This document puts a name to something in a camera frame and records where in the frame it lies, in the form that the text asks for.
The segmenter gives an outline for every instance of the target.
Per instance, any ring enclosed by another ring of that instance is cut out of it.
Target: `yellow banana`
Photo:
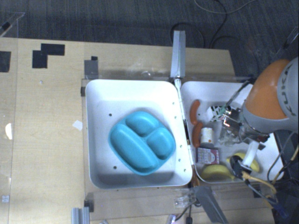
[[[229,177],[232,180],[235,178],[235,176],[233,176],[229,169],[221,164],[212,164],[212,165],[208,165],[204,168],[204,170],[201,172],[200,176],[204,179],[204,180],[217,180],[219,178],[223,178],[223,177]]]
[[[234,154],[233,156],[239,156],[240,158],[244,159],[245,157],[245,153],[236,153]],[[253,171],[256,171],[257,173],[260,171],[260,166],[258,165],[257,161],[256,160],[253,160],[252,163],[251,163],[251,166],[250,168],[253,170]]]

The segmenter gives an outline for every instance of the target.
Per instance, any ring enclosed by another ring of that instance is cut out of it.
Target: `cylindrical container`
[[[200,132],[200,145],[214,144],[214,130],[212,128],[202,128]]]

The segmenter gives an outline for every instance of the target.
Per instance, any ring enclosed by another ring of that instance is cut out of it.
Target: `blue plate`
[[[144,111],[134,112],[118,122],[110,130],[108,141],[116,156],[138,175],[155,172],[176,149],[169,130]]]

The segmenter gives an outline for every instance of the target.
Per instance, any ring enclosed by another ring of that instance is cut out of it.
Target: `orange toy sausage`
[[[194,126],[192,130],[192,144],[194,147],[200,147],[199,135],[203,125],[204,125],[203,123],[198,122],[197,125]]]
[[[198,107],[200,106],[200,101],[198,99],[194,100],[194,102],[191,105],[190,108],[190,121],[191,124],[196,125],[197,124],[197,116],[196,116],[196,112]]]

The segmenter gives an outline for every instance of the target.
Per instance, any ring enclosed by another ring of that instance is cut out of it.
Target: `wooden table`
[[[41,43],[64,44],[65,55],[48,56],[47,69],[33,69],[32,51],[40,50]],[[4,46],[12,49],[11,66],[17,66],[9,72],[12,75],[17,72],[13,76],[16,98],[10,202],[7,203],[9,223],[69,224],[71,209],[82,208],[85,198],[83,132],[73,127],[76,120],[82,121],[80,88],[84,60],[97,56],[100,71],[123,74],[128,70],[151,69],[167,74],[172,48],[1,38],[0,50]],[[234,76],[229,52],[225,50],[186,49],[186,72]],[[0,82],[8,79],[7,74],[0,74]],[[3,86],[0,94],[8,90],[13,87]],[[231,199],[234,205],[224,209],[230,223],[274,223],[271,210],[261,199],[249,194],[241,197],[236,194]],[[238,208],[238,202],[245,200],[251,203],[249,208]],[[193,223],[209,223],[203,210],[192,216]],[[164,224],[166,219],[163,215],[108,222]]]

